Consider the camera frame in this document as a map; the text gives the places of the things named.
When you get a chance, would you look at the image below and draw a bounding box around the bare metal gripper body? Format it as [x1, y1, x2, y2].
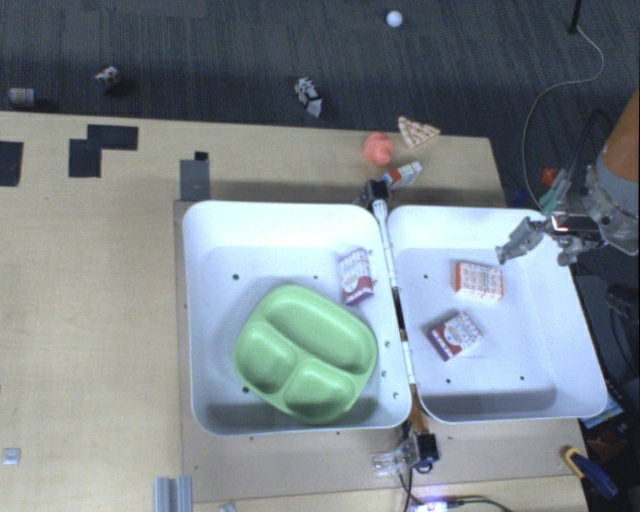
[548, 195, 640, 257]

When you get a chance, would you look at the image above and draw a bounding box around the orange and white carton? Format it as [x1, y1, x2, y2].
[453, 259, 505, 303]

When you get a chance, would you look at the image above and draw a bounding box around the white plastic tray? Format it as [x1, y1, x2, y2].
[181, 199, 414, 438]
[386, 204, 610, 425]

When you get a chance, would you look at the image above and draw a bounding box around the thin black and white rod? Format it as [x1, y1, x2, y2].
[371, 198, 432, 437]

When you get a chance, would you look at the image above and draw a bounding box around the small white and red carton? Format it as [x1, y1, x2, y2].
[381, 160, 424, 192]

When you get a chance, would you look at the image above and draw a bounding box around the toy pizza slice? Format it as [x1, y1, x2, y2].
[396, 115, 443, 150]

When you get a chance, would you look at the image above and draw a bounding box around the green divided plate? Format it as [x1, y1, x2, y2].
[231, 283, 380, 428]

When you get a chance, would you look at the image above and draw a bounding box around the black and white carton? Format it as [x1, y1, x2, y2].
[293, 75, 324, 120]

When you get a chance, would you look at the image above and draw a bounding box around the small white and red packet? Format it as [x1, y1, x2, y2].
[94, 65, 121, 92]

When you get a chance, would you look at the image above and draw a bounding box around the black block with wires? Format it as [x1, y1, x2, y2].
[360, 178, 392, 206]
[413, 431, 443, 472]

